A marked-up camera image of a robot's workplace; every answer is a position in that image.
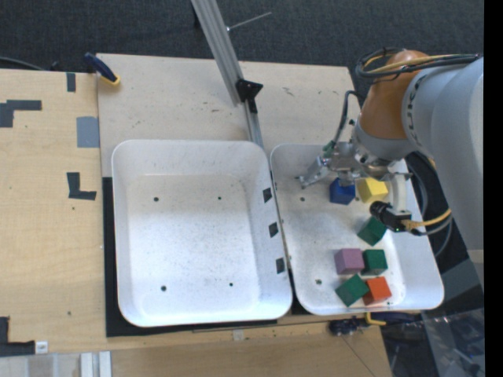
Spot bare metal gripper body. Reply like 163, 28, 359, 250
323, 141, 395, 179

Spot blue cube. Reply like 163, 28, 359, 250
329, 176, 357, 206

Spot yellow cube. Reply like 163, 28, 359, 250
356, 176, 390, 204

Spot green cube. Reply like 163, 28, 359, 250
334, 273, 371, 308
356, 215, 388, 247
361, 248, 389, 276

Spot white plastic tray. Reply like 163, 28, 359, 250
269, 142, 446, 317
111, 138, 294, 328

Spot purple cube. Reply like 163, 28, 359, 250
333, 247, 366, 276

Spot orange cube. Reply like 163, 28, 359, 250
362, 276, 393, 307

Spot pale wood board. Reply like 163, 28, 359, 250
96, 53, 422, 351

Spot black cylinder on white bracket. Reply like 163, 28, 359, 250
369, 170, 413, 234

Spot black block with thin wires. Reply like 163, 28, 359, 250
329, 317, 365, 337

